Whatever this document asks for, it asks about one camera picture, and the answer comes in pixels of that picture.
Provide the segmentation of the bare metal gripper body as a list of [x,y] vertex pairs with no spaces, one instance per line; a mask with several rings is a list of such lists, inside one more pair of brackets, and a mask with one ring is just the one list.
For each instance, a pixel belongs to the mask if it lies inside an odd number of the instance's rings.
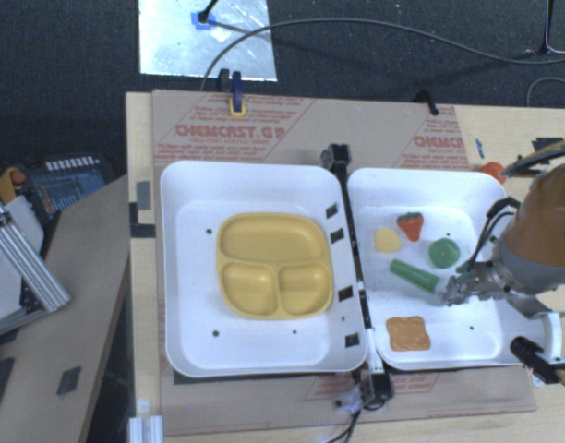
[[507,278],[500,274],[495,262],[475,263],[466,273],[463,293],[479,300],[503,300],[510,295]]

